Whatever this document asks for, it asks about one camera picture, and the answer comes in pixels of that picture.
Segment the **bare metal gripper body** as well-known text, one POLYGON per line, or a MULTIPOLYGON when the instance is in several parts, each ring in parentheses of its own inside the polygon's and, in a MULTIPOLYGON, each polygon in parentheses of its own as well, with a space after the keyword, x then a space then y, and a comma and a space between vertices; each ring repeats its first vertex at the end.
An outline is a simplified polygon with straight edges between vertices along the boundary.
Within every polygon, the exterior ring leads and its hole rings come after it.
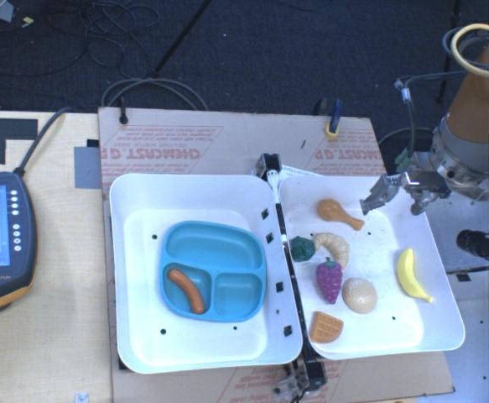
POLYGON ((416 203, 431 203, 452 193, 474 202, 489 197, 489 144, 451 130, 434 130, 429 147, 417 149, 416 133, 398 158, 399 185, 416 203))

